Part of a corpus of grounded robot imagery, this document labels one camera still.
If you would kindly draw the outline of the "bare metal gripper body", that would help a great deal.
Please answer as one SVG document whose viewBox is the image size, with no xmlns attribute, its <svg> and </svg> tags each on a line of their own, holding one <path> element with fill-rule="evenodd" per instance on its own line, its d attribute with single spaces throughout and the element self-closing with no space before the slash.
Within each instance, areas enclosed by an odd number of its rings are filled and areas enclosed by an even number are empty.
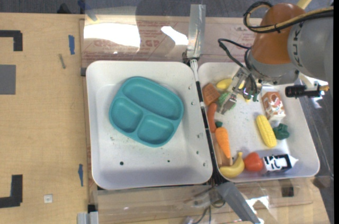
<svg viewBox="0 0 339 224">
<path fill-rule="evenodd" d="M 241 94 L 244 97 L 254 96 L 255 80 L 252 74 L 245 67 L 239 68 L 233 76 L 230 91 L 235 95 Z"/>
</svg>

